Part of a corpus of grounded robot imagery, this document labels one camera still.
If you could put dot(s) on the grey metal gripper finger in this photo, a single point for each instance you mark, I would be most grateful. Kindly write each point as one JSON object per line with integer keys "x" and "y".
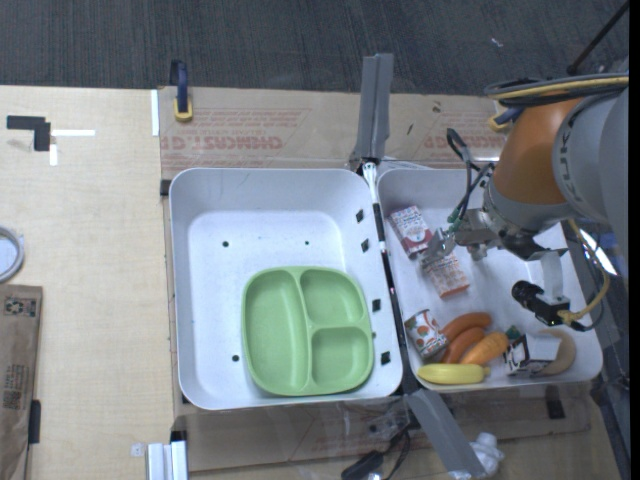
{"x": 445, "y": 242}
{"x": 431, "y": 256}

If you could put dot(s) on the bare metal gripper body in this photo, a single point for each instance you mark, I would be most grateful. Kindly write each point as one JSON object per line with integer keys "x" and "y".
{"x": 477, "y": 229}

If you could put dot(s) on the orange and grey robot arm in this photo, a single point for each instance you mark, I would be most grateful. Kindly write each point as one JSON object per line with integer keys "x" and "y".
{"x": 535, "y": 168}

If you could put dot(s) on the orange and white carton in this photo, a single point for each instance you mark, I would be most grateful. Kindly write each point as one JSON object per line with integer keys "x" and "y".
{"x": 450, "y": 278}

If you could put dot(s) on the red and white carton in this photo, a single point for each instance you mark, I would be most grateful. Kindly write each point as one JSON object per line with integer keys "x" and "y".
{"x": 407, "y": 228}

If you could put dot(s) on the white plastic tray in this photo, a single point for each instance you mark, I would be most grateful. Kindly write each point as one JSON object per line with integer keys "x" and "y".
{"x": 215, "y": 278}
{"x": 500, "y": 288}

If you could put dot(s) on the orange sausage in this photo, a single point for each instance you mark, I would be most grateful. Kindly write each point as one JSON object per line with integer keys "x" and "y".
{"x": 462, "y": 344}
{"x": 467, "y": 322}

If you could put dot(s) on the white can with orange print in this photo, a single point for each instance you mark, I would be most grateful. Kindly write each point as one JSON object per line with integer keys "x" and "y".
{"x": 425, "y": 335}

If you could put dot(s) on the orange carrot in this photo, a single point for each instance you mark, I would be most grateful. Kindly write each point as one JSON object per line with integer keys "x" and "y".
{"x": 485, "y": 349}

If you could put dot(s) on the yellow banana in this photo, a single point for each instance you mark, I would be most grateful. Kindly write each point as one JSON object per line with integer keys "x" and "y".
{"x": 450, "y": 374}

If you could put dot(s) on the black and white carton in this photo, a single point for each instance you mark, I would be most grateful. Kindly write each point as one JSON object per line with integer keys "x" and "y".
{"x": 530, "y": 355}

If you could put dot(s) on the tan crescent bread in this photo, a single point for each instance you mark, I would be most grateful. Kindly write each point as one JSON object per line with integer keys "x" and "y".
{"x": 567, "y": 353}

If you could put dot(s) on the green divided plate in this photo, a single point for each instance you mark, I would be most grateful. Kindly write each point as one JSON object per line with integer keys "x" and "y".
{"x": 280, "y": 328}

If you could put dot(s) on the brown cardboard board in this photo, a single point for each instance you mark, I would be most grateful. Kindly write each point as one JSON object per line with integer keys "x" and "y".
{"x": 280, "y": 133}

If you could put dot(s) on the white crumpled paper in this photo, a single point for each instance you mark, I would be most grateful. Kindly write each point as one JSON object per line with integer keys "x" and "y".
{"x": 487, "y": 450}

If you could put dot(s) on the clear tape roll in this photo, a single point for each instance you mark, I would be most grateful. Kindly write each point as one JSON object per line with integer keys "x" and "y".
{"x": 19, "y": 253}

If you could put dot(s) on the brown paper bag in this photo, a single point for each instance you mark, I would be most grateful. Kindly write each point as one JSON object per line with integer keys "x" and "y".
{"x": 15, "y": 368}

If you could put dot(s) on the black cylinder on white bracket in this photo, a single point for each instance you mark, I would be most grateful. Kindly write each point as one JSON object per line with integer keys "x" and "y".
{"x": 537, "y": 302}

